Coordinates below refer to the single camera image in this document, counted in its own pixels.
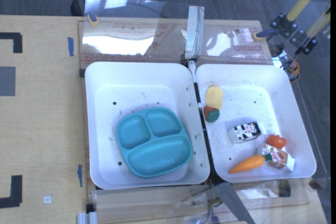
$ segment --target blue divided plate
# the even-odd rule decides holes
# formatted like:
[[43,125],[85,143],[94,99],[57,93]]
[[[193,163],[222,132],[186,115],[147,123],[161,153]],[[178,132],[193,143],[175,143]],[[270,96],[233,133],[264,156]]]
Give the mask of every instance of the blue divided plate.
[[123,118],[117,127],[119,148],[129,169],[144,178],[179,169],[192,157],[190,138],[169,109],[151,108]]

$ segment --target cow print carton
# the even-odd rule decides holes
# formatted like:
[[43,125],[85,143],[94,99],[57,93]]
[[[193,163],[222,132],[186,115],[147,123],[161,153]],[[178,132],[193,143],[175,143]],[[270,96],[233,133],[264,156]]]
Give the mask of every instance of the cow print carton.
[[263,143],[257,150],[257,154],[265,157],[265,163],[278,169],[294,170],[295,159],[283,150]]
[[266,130],[261,122],[250,122],[234,126],[228,131],[233,144],[242,143],[256,139],[261,134],[266,134]]

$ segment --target light wood surface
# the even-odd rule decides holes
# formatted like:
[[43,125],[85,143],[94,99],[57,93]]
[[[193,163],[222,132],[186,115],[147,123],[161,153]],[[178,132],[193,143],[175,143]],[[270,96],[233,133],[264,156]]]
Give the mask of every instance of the light wood surface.
[[[16,67],[15,96],[0,97],[0,198],[10,195],[12,175],[23,176],[23,202],[0,209],[1,224],[75,223],[76,214],[86,210],[80,21],[81,17],[0,16],[0,32],[23,36],[22,54],[13,53],[10,40],[0,40],[0,66]],[[75,45],[73,57],[68,37]],[[82,187],[78,165],[82,166]],[[52,195],[51,204],[44,204],[44,195]],[[326,223],[317,193],[307,191],[307,196],[309,202],[301,205],[249,212],[256,223]],[[217,216],[221,222],[244,223],[225,210]],[[187,220],[191,218],[136,223]]]

